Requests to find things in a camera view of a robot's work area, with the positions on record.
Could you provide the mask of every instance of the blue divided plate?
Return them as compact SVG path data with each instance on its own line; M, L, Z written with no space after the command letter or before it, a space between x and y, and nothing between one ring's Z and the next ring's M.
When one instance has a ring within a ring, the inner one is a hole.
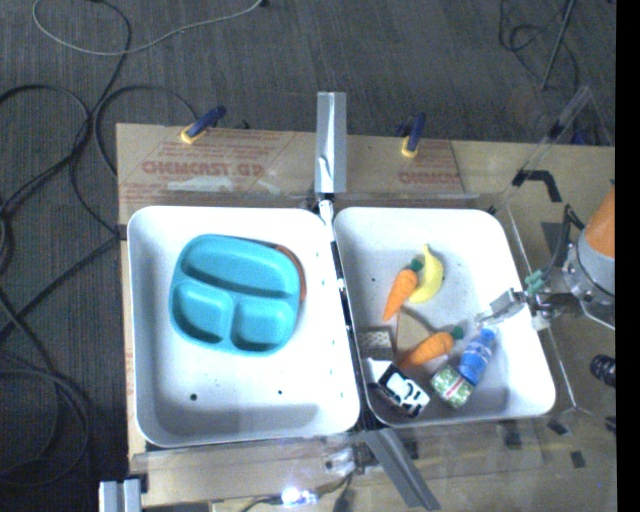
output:
M266 355L293 333L300 302L295 264L269 245L201 235L180 253L171 281L171 323L216 350Z

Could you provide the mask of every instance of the yellow banana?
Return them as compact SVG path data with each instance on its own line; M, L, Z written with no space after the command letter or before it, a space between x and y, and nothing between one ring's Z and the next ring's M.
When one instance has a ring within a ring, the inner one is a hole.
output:
M409 297L409 302L413 303L428 301L438 293L440 286L442 286L442 280L444 279L442 262L431 254L427 244L424 244L422 250L424 252L424 270L422 280Z

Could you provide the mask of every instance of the toy carrot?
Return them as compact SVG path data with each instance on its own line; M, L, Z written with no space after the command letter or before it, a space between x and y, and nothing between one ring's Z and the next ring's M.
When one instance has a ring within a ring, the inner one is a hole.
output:
M437 332L421 341L398 364L398 368L406 370L420 366L436 357L448 354L453 348L453 336L448 332Z
M400 306L402 306L413 293L413 290L418 286L418 272L423 266L420 261L414 258L411 260L409 268L404 268L398 273L389 291L382 320L386 322L395 315L400 309Z

